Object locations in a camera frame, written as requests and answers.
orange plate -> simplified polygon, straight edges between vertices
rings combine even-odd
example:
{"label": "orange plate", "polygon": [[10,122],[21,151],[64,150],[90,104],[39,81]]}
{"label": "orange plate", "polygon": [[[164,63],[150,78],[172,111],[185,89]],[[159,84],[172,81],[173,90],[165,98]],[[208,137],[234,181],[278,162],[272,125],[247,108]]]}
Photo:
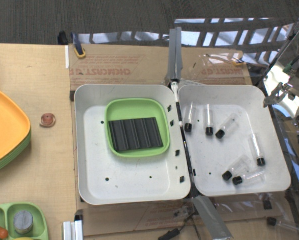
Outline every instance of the orange plate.
{"label": "orange plate", "polygon": [[27,115],[0,91],[0,159],[7,156],[30,133]]}

clear plastic vial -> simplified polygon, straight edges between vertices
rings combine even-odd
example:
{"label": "clear plastic vial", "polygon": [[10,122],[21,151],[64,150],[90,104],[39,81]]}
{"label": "clear plastic vial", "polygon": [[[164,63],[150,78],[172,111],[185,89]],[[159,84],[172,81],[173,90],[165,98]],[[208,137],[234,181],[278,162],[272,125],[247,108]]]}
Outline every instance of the clear plastic vial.
{"label": "clear plastic vial", "polygon": [[265,181],[265,172],[261,168],[254,171],[236,176],[233,178],[234,185],[244,184],[244,186],[250,186]]}
{"label": "clear plastic vial", "polygon": [[292,221],[288,221],[284,218],[274,218],[274,217],[268,217],[267,218],[267,225],[273,226],[273,227],[280,227],[286,230],[294,231],[299,233],[299,224],[296,224]]}
{"label": "clear plastic vial", "polygon": [[248,139],[250,149],[252,151],[253,156],[256,158],[256,162],[258,166],[265,166],[265,158],[262,148],[260,146],[259,137],[257,134],[253,133],[249,136]]}
{"label": "clear plastic vial", "polygon": [[214,113],[211,110],[211,105],[209,104],[204,109],[204,121],[206,125],[206,135],[212,136],[214,134]]}
{"label": "clear plastic vial", "polygon": [[219,131],[215,134],[215,136],[218,139],[222,139],[225,136],[225,134],[232,132],[235,128],[239,126],[237,123],[238,118],[239,117],[237,114],[231,114],[221,125]]}
{"label": "clear plastic vial", "polygon": [[246,156],[242,155],[236,159],[222,175],[225,181],[228,181],[233,176],[237,176],[243,172],[247,172],[250,169],[251,160]]}
{"label": "clear plastic vial", "polygon": [[192,102],[185,117],[185,132],[190,133],[193,128],[194,120],[196,114],[196,106]]}

vial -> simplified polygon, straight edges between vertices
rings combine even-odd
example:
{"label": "vial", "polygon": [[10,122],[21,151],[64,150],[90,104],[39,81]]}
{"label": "vial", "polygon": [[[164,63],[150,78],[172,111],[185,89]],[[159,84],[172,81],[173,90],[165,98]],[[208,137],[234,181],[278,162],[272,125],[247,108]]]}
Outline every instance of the vial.
{"label": "vial", "polygon": [[253,156],[256,158],[256,163],[258,166],[265,166],[265,159],[264,159],[264,153],[260,146],[259,137],[257,134],[253,133],[249,136],[248,139],[250,149],[252,151]]}
{"label": "vial", "polygon": [[280,227],[282,229],[294,231],[299,234],[299,224],[296,224],[292,221],[289,221],[289,220],[286,220],[283,218],[279,219],[279,218],[274,218],[274,217],[268,217],[267,225],[273,226],[273,227]]}
{"label": "vial", "polygon": [[204,117],[205,117],[205,125],[206,125],[206,135],[212,136],[214,134],[214,117],[213,111],[211,110],[211,106],[208,104],[207,107],[204,109]]}
{"label": "vial", "polygon": [[253,185],[265,181],[265,172],[258,168],[252,172],[242,174],[233,178],[234,185],[244,184],[244,186]]}
{"label": "vial", "polygon": [[195,104],[192,102],[185,117],[185,132],[187,133],[192,132],[195,114],[196,114],[196,107]]}
{"label": "vial", "polygon": [[219,131],[215,134],[218,139],[222,139],[225,134],[228,134],[232,132],[235,128],[238,127],[237,121],[238,121],[238,115],[237,114],[231,114],[225,122],[221,125],[219,128]]}
{"label": "vial", "polygon": [[25,235],[33,229],[33,215],[27,210],[21,210],[14,216],[14,228],[20,235]]}
{"label": "vial", "polygon": [[233,176],[237,176],[240,173],[247,172],[250,169],[251,160],[246,156],[242,155],[236,159],[223,173],[222,177],[225,181],[228,181]]}

stacked plates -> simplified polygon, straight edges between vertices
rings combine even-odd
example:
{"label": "stacked plates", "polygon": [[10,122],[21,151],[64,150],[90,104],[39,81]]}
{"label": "stacked plates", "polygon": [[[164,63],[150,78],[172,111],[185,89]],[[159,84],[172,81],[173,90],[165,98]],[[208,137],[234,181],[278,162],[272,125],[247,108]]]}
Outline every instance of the stacked plates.
{"label": "stacked plates", "polygon": [[0,91],[0,169],[13,161],[31,141],[27,115]]}

white tray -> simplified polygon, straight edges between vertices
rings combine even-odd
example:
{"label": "white tray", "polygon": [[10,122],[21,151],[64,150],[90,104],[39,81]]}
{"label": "white tray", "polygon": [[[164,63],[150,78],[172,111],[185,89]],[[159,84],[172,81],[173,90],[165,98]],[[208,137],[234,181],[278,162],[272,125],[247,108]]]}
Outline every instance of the white tray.
{"label": "white tray", "polygon": [[[101,122],[105,120],[106,106],[125,98],[154,99],[165,109],[168,122],[174,120],[174,126],[169,125],[170,146],[165,153],[144,158],[112,153]],[[189,194],[191,182],[170,89],[162,85],[83,85],[75,92],[75,113],[78,186],[84,201],[109,205],[181,200]]]}
{"label": "white tray", "polygon": [[[186,140],[199,192],[217,197],[285,191],[290,186],[290,173],[270,111],[263,107],[265,96],[257,87],[185,85],[178,94],[183,117],[191,102],[197,105],[195,124],[192,132],[186,134]],[[207,104],[214,112],[214,133],[232,113],[239,116],[238,128],[221,140],[215,134],[206,136],[203,109]],[[258,134],[264,151],[265,181],[251,186],[235,186],[232,179],[223,180],[222,174],[240,155],[245,154],[255,161],[248,142],[252,133]]]}

